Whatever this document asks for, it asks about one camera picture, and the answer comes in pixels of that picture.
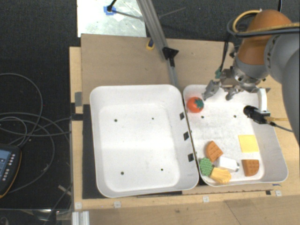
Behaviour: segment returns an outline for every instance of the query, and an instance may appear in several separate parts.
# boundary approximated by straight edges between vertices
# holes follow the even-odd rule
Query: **black clip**
[[[72,121],[83,121],[83,114],[81,113],[73,113]]]
[[[165,59],[170,61],[171,67],[175,67],[175,62],[174,62],[174,57],[176,56],[176,54],[178,53],[178,50],[169,48],[169,47],[164,47],[163,48],[163,53],[165,56]]]

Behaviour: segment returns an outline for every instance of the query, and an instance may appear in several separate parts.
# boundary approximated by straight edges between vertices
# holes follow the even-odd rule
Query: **waffle toy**
[[[215,144],[214,141],[211,141],[206,146],[206,156],[210,159],[210,161],[213,163],[217,160],[217,158],[221,155],[223,155],[222,150]]]
[[[242,160],[244,173],[246,177],[254,176],[259,170],[259,161],[258,160]]]

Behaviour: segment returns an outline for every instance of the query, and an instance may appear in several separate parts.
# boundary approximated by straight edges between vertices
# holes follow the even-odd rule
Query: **tomato toy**
[[[199,97],[192,97],[187,102],[187,108],[192,113],[199,113],[204,108],[204,103]]]

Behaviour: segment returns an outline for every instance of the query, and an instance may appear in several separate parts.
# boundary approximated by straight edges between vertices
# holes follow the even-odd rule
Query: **wooden board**
[[[71,77],[76,77],[77,79],[71,79],[71,96],[80,86],[80,73],[82,70],[82,78],[86,79],[83,81],[83,102],[85,104],[89,103],[89,92],[99,85],[110,85],[110,84],[127,84],[132,80],[128,80],[127,77],[123,76],[122,79],[117,79],[119,74],[126,73],[130,70],[129,61],[135,61],[136,53],[129,54],[127,53],[128,58],[124,64],[123,69],[120,67],[113,66],[114,63],[122,64],[122,56],[107,56],[106,53],[101,54],[103,56],[95,55],[100,48],[104,49],[107,47],[109,50],[112,48],[112,45],[108,43],[117,42],[116,37],[110,36],[98,36],[98,35],[88,35],[83,36],[82,49],[80,48],[70,48],[70,71]],[[148,53],[153,56],[158,56],[158,53],[154,51],[147,51],[142,48],[143,42],[146,42],[146,38],[128,38],[128,41],[125,37],[122,37],[122,40],[119,41],[122,46],[129,44],[129,42],[136,42],[138,44],[138,51],[140,53]],[[221,42],[208,42],[208,41],[192,41],[192,40],[177,40],[177,39],[168,39],[170,47],[179,48],[180,53],[176,56],[176,69],[178,73],[178,78],[180,82],[180,89],[182,90],[185,86],[189,84],[198,84],[198,83],[208,83],[210,79],[213,79],[214,71],[219,66],[219,62],[222,56],[223,43]],[[90,67],[97,67],[96,70],[93,70],[93,73],[89,72],[88,69],[85,70],[81,68],[82,64],[78,61],[82,55],[82,62],[87,61],[91,64],[87,65]],[[154,63],[153,61],[160,61],[159,57],[154,59],[145,60],[142,68],[143,76],[147,77],[147,82],[150,82],[150,77],[153,76],[155,71],[161,71],[162,75],[168,76],[167,67],[164,61],[159,63],[159,66],[151,67]],[[133,62],[134,66],[140,66],[140,62]],[[230,57],[226,58],[225,66],[229,67],[232,65],[232,59]],[[101,71],[109,70],[110,78],[105,77]],[[133,82],[138,84],[141,80],[139,78],[135,80],[136,73],[129,73],[129,77],[133,79]],[[159,76],[154,83],[164,83],[168,82],[164,76]],[[285,117],[285,110],[282,102],[281,87],[280,84],[275,82],[272,78],[268,78],[262,84],[263,87],[271,87],[271,91],[268,93],[268,102],[269,109],[272,116],[274,117]],[[288,127],[288,122],[282,122],[282,126]],[[271,190],[271,196],[275,196],[274,190],[281,190],[283,195],[296,195],[300,194],[299,185],[299,146],[293,136],[293,134],[287,133],[276,129],[279,143],[281,144],[283,154],[288,165],[289,177],[288,179],[280,183],[279,186],[272,186],[272,184],[254,184],[254,185],[241,185],[241,186],[228,186],[228,187],[195,187],[194,189],[184,191],[181,196],[170,196],[170,197],[127,197],[120,199],[82,199],[82,122],[73,121],[72,122],[72,137],[73,137],[73,170],[74,170],[74,202],[76,210],[90,210],[90,209],[103,209],[103,208],[113,208],[114,201],[121,201],[123,207],[138,207],[138,206],[153,206],[153,205],[166,205],[166,204],[189,204],[189,203],[201,203],[203,201],[204,195],[209,195],[210,201],[224,201],[228,199],[248,199],[255,197],[266,197],[266,190]]]
[[[223,202],[191,203],[91,210],[90,224],[114,225],[282,225],[298,224],[300,196],[264,197]]]

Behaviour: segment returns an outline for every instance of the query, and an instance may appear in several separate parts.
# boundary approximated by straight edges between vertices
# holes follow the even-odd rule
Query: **yellow toy piece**
[[[226,169],[214,167],[211,171],[210,178],[219,183],[228,183],[231,179],[231,174]]]
[[[239,135],[239,142],[242,152],[259,152],[257,141],[254,135]]]

